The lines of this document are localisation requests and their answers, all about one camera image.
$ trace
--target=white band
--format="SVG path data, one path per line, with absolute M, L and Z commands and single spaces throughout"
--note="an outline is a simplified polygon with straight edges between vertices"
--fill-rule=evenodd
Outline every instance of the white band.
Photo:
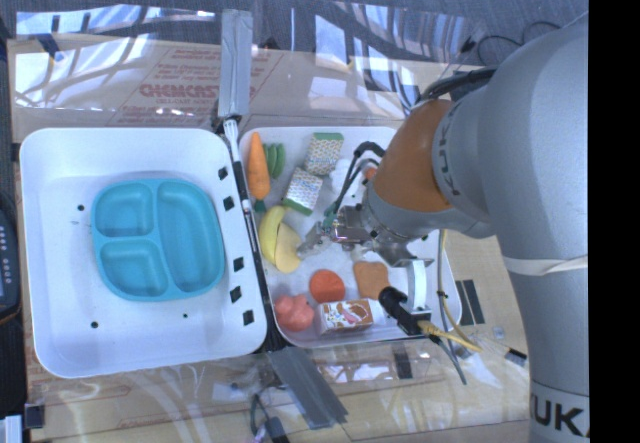
M 589 255 L 571 260 L 520 260 L 503 256 L 502 260 L 509 272 L 526 276 L 544 276 L 551 272 L 586 269 L 589 267 L 588 258 Z

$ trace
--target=brown sponge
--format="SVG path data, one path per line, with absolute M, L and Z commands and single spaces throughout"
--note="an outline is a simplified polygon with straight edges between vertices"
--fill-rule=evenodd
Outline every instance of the brown sponge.
M 353 273 L 360 297 L 377 300 L 382 289 L 391 286 L 389 270 L 382 262 L 356 262 L 353 264 Z

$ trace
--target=toy carrot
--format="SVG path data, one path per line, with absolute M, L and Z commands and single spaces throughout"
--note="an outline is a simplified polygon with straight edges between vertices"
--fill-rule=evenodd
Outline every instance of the toy carrot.
M 249 145 L 249 164 L 247 166 L 247 184 L 249 192 L 256 198 L 253 208 L 256 212 L 264 212 L 266 210 L 264 198 L 271 191 L 271 181 L 269 179 L 269 168 L 267 166 L 267 157 L 264 153 L 260 134 L 254 132 L 251 135 Z

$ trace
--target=banana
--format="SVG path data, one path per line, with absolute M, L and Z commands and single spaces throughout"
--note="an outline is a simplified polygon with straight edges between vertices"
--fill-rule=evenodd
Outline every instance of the banana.
M 287 207 L 273 205 L 265 212 L 258 226 L 258 241 L 262 255 L 273 265 L 276 265 L 276 242 L 278 240 L 278 228 L 282 218 L 287 213 Z
M 275 149 L 276 149 L 276 160 L 275 160 L 275 166 L 273 167 L 273 172 L 271 174 L 274 180 L 282 174 L 282 171 L 284 170 L 284 164 L 286 161 L 286 152 L 284 150 L 284 144 L 282 143 L 276 144 Z

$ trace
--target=small box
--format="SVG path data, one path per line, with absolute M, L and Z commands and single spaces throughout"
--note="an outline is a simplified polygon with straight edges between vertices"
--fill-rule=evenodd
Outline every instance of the small box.
M 344 136 L 339 132 L 314 132 L 304 159 L 304 169 L 314 175 L 331 173 L 340 158 L 343 142 Z
M 296 167 L 293 170 L 287 192 L 282 199 L 282 204 L 304 215 L 311 215 L 316 206 L 316 201 L 318 201 L 321 188 L 322 178 Z
M 316 308 L 314 323 L 318 334 L 362 331 L 374 322 L 373 310 L 367 299 L 322 303 Z

